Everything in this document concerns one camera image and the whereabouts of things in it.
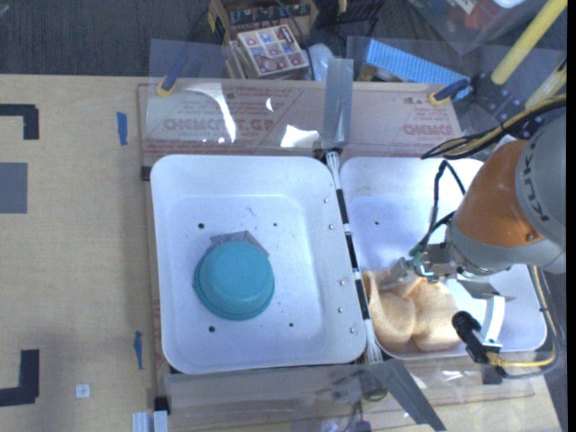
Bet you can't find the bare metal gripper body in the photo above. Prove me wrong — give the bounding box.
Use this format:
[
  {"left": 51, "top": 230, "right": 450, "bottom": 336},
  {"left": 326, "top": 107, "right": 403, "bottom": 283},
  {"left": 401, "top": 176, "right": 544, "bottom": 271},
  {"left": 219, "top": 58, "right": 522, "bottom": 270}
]
[{"left": 409, "top": 242, "right": 470, "bottom": 284}]

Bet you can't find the pale orange cloth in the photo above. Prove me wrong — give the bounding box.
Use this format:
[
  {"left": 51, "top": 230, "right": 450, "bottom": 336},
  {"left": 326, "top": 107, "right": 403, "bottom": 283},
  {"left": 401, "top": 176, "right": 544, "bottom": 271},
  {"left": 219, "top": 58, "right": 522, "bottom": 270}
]
[{"left": 361, "top": 267, "right": 464, "bottom": 356}]

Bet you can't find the black cylinder on white bracket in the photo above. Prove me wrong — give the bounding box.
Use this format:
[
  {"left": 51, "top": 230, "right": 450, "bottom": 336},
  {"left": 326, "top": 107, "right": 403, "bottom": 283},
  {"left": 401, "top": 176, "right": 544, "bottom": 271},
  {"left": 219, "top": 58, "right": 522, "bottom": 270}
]
[{"left": 451, "top": 292, "right": 508, "bottom": 365}]

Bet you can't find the white plastic tray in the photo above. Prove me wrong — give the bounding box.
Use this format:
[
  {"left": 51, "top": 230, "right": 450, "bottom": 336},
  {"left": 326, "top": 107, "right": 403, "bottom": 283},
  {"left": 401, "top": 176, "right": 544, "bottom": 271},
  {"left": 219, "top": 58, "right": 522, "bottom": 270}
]
[
  {"left": 148, "top": 152, "right": 368, "bottom": 375},
  {"left": 338, "top": 156, "right": 549, "bottom": 361}
]

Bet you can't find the brown cardboard board red print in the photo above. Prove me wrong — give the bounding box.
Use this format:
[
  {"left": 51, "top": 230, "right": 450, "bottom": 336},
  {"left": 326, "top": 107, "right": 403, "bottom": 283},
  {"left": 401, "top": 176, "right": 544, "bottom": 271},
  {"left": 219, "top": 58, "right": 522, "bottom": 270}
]
[{"left": 136, "top": 80, "right": 537, "bottom": 416}]

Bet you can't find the teal bowl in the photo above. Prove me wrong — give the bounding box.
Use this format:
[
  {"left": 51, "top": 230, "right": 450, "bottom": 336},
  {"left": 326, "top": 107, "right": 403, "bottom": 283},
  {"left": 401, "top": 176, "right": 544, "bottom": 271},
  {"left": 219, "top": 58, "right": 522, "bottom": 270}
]
[{"left": 193, "top": 239, "right": 276, "bottom": 322}]

